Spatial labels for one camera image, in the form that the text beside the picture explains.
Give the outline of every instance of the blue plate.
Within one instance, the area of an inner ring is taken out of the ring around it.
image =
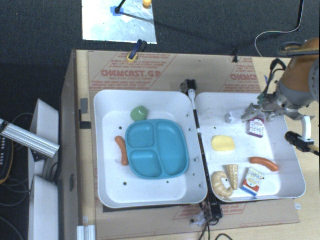
[[[131,170],[143,179],[174,178],[188,169],[185,136],[173,121],[137,121],[127,129],[125,145]]]

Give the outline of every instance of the dark floor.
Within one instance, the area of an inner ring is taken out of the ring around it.
[[[146,52],[258,56],[257,35],[289,31],[298,21],[300,0],[152,0],[157,45]],[[266,34],[258,40],[261,53],[276,57],[284,42],[319,36],[320,0],[305,0],[300,31]],[[37,99],[59,109],[60,95],[72,49],[129,51],[133,45],[84,41],[82,0],[0,0],[0,118],[11,122],[33,113]],[[27,152],[15,154],[12,177],[27,174]],[[0,202],[20,197],[0,186]],[[28,238],[28,200],[4,208],[0,216]],[[18,239],[0,220],[0,239]]]

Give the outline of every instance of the toy hot dog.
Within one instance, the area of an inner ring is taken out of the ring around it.
[[[269,168],[272,172],[277,172],[279,171],[279,166],[276,165],[274,162],[265,159],[263,157],[251,157],[250,158],[250,163],[251,164],[259,164],[259,165],[263,165],[267,168]]]
[[[115,137],[115,142],[119,145],[121,149],[121,154],[122,154],[121,164],[123,166],[127,166],[129,164],[129,160],[128,160],[126,142],[121,136]]]

